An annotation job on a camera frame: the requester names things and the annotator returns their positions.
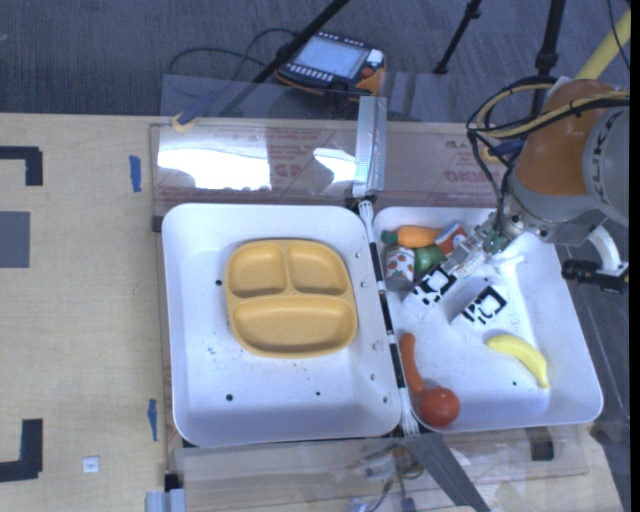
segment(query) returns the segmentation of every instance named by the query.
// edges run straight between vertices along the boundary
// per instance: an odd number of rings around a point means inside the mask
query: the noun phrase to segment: tripod leg
[[[476,512],[491,511],[460,466],[458,459],[451,453],[442,434],[430,432],[420,436],[405,437],[403,444],[429,472],[454,505],[466,505]]]
[[[311,36],[317,32],[322,26],[329,21],[349,0],[333,0],[324,11],[316,16],[300,33],[285,46],[282,51],[278,52],[276,58],[273,59],[265,68],[256,75],[252,80],[254,83],[264,82],[271,73],[273,73],[280,64],[284,64],[293,54],[306,43]]]
[[[456,46],[458,46],[458,43],[460,42],[460,38],[462,37],[462,34],[464,34],[464,31],[466,30],[467,25],[469,25],[469,22],[471,20],[477,20],[480,17],[479,7],[480,7],[481,1],[482,0],[471,0],[467,4],[467,8],[464,11],[464,17],[462,18],[460,25],[458,25],[458,29],[456,30],[456,33],[453,35],[453,38],[451,39],[449,46],[444,52],[442,59],[440,60],[440,62],[438,62],[438,65],[433,70],[434,73],[438,75],[444,75],[449,71],[449,69],[447,68],[447,63],[449,62],[451,55],[453,55],[453,52],[456,49]]]
[[[562,24],[564,4],[565,0],[551,0],[549,16],[547,18],[547,28],[544,32],[544,41],[536,57],[538,76],[548,76],[551,69],[558,62],[556,45],[558,44],[558,35],[560,34],[560,25]],[[543,89],[535,91],[533,105],[531,106],[531,115],[537,116],[542,110],[545,92]]]

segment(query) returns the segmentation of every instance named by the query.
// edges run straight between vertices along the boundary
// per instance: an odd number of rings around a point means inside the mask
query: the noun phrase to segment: yellow pole
[[[624,47],[631,37],[631,8],[627,9],[627,12],[625,12],[618,20],[618,23],[616,23],[616,33],[620,40],[620,46]],[[618,50],[618,43],[616,42],[613,31],[611,31],[607,37],[604,38],[604,41],[600,43],[600,46],[596,48],[596,51],[593,52],[589,60],[582,66],[582,69],[576,75],[576,79],[597,79],[616,56]]]

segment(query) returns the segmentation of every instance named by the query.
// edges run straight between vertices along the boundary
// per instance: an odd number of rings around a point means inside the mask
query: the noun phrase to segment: wire
[[[253,37],[253,39],[251,39],[244,53],[238,53],[233,50],[228,50],[226,48],[189,48],[189,49],[183,50],[182,52],[177,54],[173,59],[171,59],[168,69],[172,70],[177,60],[179,60],[185,55],[188,55],[193,52],[198,52],[198,51],[217,51],[217,52],[228,53],[231,55],[236,55],[241,57],[240,63],[238,64],[235,71],[233,72],[233,74],[231,75],[231,77],[228,79],[227,83],[223,87],[212,89],[208,93],[198,96],[195,101],[193,101],[181,114],[179,114],[179,118],[177,118],[175,122],[179,125],[185,126],[191,121],[193,121],[195,118],[202,116],[202,114],[206,112],[207,109],[211,106],[211,104],[216,99],[216,97],[220,93],[222,93],[227,87],[229,87],[231,85],[231,82],[233,82],[236,79],[236,77],[240,74],[240,71],[242,70],[242,67],[244,66],[245,62],[247,62],[248,60],[252,62],[257,62],[258,64],[265,66],[265,64],[262,63],[261,61],[254,59],[253,57],[250,57],[249,52],[251,51],[251,48],[253,48],[253,45],[255,45],[260,38],[262,38],[263,36],[271,32],[286,32],[292,36],[296,35],[296,32],[286,28],[280,28],[280,27],[268,28],[259,32]]]
[[[199,46],[199,47],[195,47],[195,48],[187,48],[186,50],[181,51],[180,53],[176,54],[172,59],[171,62],[169,62],[169,65],[167,66],[166,69],[166,73],[168,75],[173,75],[173,68],[175,67],[176,62],[178,62],[181,58],[187,56],[187,55],[192,55],[194,53],[226,53],[228,55],[234,55],[236,57],[240,57],[242,59],[245,60],[249,60],[251,62],[254,62],[256,64],[259,64],[261,66],[266,66],[266,64],[258,59],[254,59],[253,57],[247,56],[246,53],[241,53],[241,52],[236,52],[233,50],[229,50],[227,48],[216,48],[213,46]]]
[[[611,6],[611,0],[607,0],[607,10],[609,11],[609,23],[611,24],[611,32],[613,37],[616,40],[616,44],[618,45],[618,50],[620,51],[620,56],[623,58],[624,63],[627,66],[627,70],[631,73],[631,63],[627,58],[627,54],[624,52],[622,48],[622,44],[620,43],[620,38],[618,37],[618,30],[616,29],[616,21],[613,19],[613,7]]]
[[[483,174],[487,177],[496,197],[496,213],[492,232],[487,233],[484,242],[485,249],[490,251],[492,254],[495,254],[502,248],[504,198],[508,192],[508,177],[513,172],[515,160],[519,155],[520,150],[515,151],[508,158],[503,158],[501,153],[496,151],[496,148],[491,144],[488,137],[498,140],[519,140],[524,143],[526,137],[531,133],[565,117],[580,115],[581,112],[595,108],[630,106],[631,104],[631,92],[629,89],[622,91],[606,91],[603,93],[592,94],[584,98],[575,99],[568,104],[561,105],[560,107],[548,112],[543,112],[537,116],[529,116],[518,121],[503,124],[502,126],[488,127],[488,119],[491,112],[502,100],[520,92],[549,89],[553,87],[556,81],[557,79],[553,77],[528,77],[518,80],[485,101],[467,121],[467,139],[471,144],[474,159]],[[478,141],[482,142],[489,149],[489,154],[495,155],[495,157],[506,167],[500,187],[498,187],[496,180],[482,158]]]
[[[375,512],[376,510],[378,510],[380,508],[380,505],[382,505],[382,502],[384,501],[384,499],[389,494],[389,491],[391,490],[392,486],[393,486],[393,479],[388,480],[387,482],[385,482],[384,487],[382,488],[382,494],[378,498],[378,501],[376,501],[371,506],[371,508],[367,507],[366,512]]]
[[[227,48],[219,48],[219,47],[212,47],[212,46],[200,46],[200,47],[195,47],[195,48],[187,48],[186,50],[182,50],[181,52],[179,52],[178,54],[176,54],[171,61],[169,62],[169,65],[167,66],[167,74],[173,74],[173,68],[175,67],[176,62],[178,62],[181,58],[187,56],[187,55],[191,55],[193,53],[199,53],[199,52],[210,52],[210,53],[225,53],[228,55],[234,55],[236,57],[240,57],[240,63],[238,64],[238,66],[236,67],[235,71],[232,74],[232,78],[230,78],[230,80],[233,80],[234,78],[236,78],[238,76],[238,74],[240,73],[240,70],[242,69],[243,65],[245,64],[246,61],[251,61],[255,64],[259,64],[261,66],[266,66],[265,62],[262,62],[261,60],[258,60],[254,57],[251,57],[249,55],[249,52],[251,51],[251,48],[253,48],[253,45],[256,44],[258,42],[258,40],[262,37],[264,37],[265,35],[271,33],[271,32],[286,32],[292,36],[296,35],[296,32],[294,32],[293,30],[289,30],[286,28],[281,28],[281,27],[274,27],[274,28],[268,28],[266,30],[263,30],[262,32],[259,32],[258,34],[256,34],[253,39],[251,39],[251,41],[249,42],[249,44],[247,45],[246,50],[244,51],[244,53],[242,52],[237,52],[234,50],[229,50]]]
[[[504,98],[522,91],[528,91],[533,89],[548,89],[548,84],[539,85],[524,85],[515,87],[507,91],[503,91],[493,98],[491,98],[480,109],[476,117],[476,131],[489,135],[496,139],[513,139],[520,138],[533,133],[551,123],[559,121],[570,115],[577,115],[585,110],[594,108],[605,108],[614,106],[629,106],[630,105],[630,90],[623,89],[621,91],[605,91],[603,93],[592,94],[584,98],[578,98],[566,105],[562,105],[554,110],[546,113],[542,113],[539,116],[531,119],[528,118],[519,126],[511,129],[503,129],[503,127],[487,128],[484,117],[489,109],[493,108],[497,103]]]
[[[417,480],[424,473],[424,466],[419,462],[412,462],[399,472],[400,480]]]

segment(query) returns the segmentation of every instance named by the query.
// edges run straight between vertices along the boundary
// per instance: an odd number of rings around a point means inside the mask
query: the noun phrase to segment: blue tape
[[[153,440],[158,440],[158,412],[156,410],[156,401],[149,399],[149,408],[147,409],[147,416],[151,425],[151,433],[153,434]]]
[[[129,173],[131,174],[131,185],[134,192],[142,192],[140,183],[142,182],[142,169],[140,167],[140,158],[129,155]]]

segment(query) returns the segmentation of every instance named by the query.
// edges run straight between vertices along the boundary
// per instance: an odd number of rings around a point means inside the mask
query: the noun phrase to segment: white tray
[[[470,232],[490,210],[406,208],[382,210],[374,219],[382,230],[402,225],[446,228],[460,222]],[[379,246],[384,261],[385,245]],[[477,336],[464,336],[450,322],[486,286],[506,290],[508,305]],[[458,395],[460,415],[440,432],[474,432],[534,426],[588,423],[603,406],[602,391],[555,247],[531,234],[518,237],[501,255],[459,280],[438,307],[421,321],[401,299],[389,293],[398,339],[416,336],[416,365],[427,384],[449,387]],[[540,388],[514,357],[484,343],[499,333],[515,334],[545,356],[551,387]]]
[[[386,208],[374,228],[404,224],[468,231],[484,209]],[[162,225],[173,414],[182,437],[199,446],[373,437],[400,420],[400,399],[381,314],[366,231],[360,219],[333,206],[184,204]],[[251,354],[229,327],[224,268],[241,244],[266,238],[325,243],[344,259],[358,310],[352,343],[316,358]],[[385,247],[380,244],[384,261]],[[508,289],[509,309],[478,339],[449,321],[486,284]],[[420,321],[389,293],[398,335],[416,335],[416,360],[428,383],[453,389],[458,419],[442,432],[474,432],[586,423],[602,409],[602,392],[560,263],[551,245],[522,235],[494,261],[450,291]],[[537,346],[549,364],[551,388],[540,389],[513,358],[483,344],[508,331]]]
[[[400,402],[364,225],[327,206],[180,205],[162,224],[173,414],[183,438],[229,446],[380,436]],[[306,238],[343,258],[358,331],[338,352],[280,359],[242,348],[229,327],[222,283],[241,244]]]

